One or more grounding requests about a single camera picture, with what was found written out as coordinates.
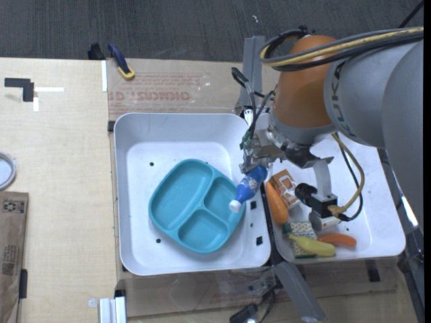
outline dark gray cloth backdrop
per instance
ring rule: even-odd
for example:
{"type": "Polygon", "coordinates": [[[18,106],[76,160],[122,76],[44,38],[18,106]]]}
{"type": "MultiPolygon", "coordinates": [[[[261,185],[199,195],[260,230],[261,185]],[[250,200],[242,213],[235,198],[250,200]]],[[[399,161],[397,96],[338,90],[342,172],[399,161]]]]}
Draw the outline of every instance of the dark gray cloth backdrop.
{"type": "MultiPolygon", "coordinates": [[[[421,0],[0,0],[0,57],[241,61],[246,37],[305,24],[336,38],[397,27],[421,0]]],[[[424,9],[407,26],[423,25],[424,9]]]]}

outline orange carrot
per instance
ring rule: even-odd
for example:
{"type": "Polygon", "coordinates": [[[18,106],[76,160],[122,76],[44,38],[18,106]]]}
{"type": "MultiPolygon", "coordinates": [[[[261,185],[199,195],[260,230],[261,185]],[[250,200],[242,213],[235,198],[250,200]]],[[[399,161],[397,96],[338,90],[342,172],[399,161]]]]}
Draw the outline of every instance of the orange carrot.
{"type": "Polygon", "coordinates": [[[285,223],[289,219],[288,208],[271,183],[266,183],[266,190],[272,219],[279,224],[285,223]]]}
{"type": "Polygon", "coordinates": [[[348,248],[354,248],[356,246],[356,239],[345,234],[326,234],[318,237],[317,240],[333,245],[347,246],[348,248]]]}

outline brown snack box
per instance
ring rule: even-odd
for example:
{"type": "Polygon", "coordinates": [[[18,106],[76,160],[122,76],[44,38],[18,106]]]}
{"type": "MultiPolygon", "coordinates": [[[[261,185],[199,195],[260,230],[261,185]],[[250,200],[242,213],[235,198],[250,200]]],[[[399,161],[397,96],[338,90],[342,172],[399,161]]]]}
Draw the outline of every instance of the brown snack box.
{"type": "Polygon", "coordinates": [[[299,203],[295,196],[296,183],[292,175],[286,169],[272,175],[269,182],[273,185],[288,209],[299,203]]]}

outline blue and yellow clamp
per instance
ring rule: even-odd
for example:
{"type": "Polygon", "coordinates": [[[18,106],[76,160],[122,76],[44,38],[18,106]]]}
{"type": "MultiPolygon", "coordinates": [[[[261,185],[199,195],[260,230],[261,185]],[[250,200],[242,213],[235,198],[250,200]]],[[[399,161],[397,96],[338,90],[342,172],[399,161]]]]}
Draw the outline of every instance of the blue and yellow clamp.
{"type": "Polygon", "coordinates": [[[110,55],[117,61],[117,68],[121,76],[126,80],[133,79],[135,77],[135,72],[126,62],[120,48],[117,47],[115,43],[110,43],[108,44],[108,50],[110,51],[110,55]]]}

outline teal divided plate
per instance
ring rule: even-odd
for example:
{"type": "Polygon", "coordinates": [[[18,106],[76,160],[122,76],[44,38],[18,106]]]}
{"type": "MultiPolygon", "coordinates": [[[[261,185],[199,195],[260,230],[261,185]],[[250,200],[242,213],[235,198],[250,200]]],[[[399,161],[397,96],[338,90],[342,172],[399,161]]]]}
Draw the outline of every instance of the teal divided plate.
{"type": "Polygon", "coordinates": [[[178,163],[154,191],[150,219],[180,245],[200,254],[220,249],[245,211],[229,209],[236,184],[220,171],[198,159],[178,163]]]}

